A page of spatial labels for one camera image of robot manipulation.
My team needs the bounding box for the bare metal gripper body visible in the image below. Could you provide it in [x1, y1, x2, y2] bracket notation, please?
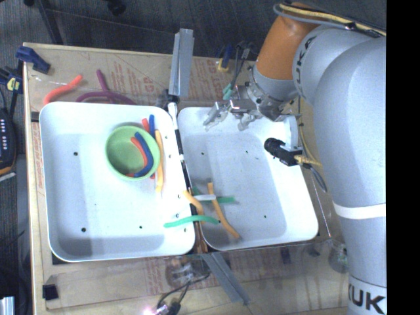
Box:
[228, 84, 298, 122]

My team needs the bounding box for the white plastic tray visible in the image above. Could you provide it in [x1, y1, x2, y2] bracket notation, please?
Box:
[39, 100, 197, 263]
[177, 106, 320, 253]

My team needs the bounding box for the orange foam tube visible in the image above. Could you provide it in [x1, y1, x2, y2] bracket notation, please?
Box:
[207, 182, 242, 240]
[182, 190, 205, 224]
[154, 129, 165, 194]

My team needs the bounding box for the blue foam tube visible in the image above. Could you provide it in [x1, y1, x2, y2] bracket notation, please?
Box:
[133, 114, 156, 179]

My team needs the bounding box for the green foam tube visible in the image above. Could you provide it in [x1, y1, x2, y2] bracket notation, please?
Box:
[191, 186, 237, 205]
[163, 215, 221, 229]

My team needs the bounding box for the green bowl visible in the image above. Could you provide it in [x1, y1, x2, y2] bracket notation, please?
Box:
[104, 125, 162, 182]

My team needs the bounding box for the purple foam tube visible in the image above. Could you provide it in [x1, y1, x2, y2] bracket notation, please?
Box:
[75, 69, 137, 106]

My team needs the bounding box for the coral red foam tube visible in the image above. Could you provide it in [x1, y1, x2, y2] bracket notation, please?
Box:
[43, 74, 83, 106]

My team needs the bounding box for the brown cardboard board red print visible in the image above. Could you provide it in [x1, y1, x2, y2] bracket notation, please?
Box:
[24, 42, 333, 310]

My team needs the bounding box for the black cylinder on white bracket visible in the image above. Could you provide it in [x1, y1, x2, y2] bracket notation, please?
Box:
[263, 115, 305, 167]

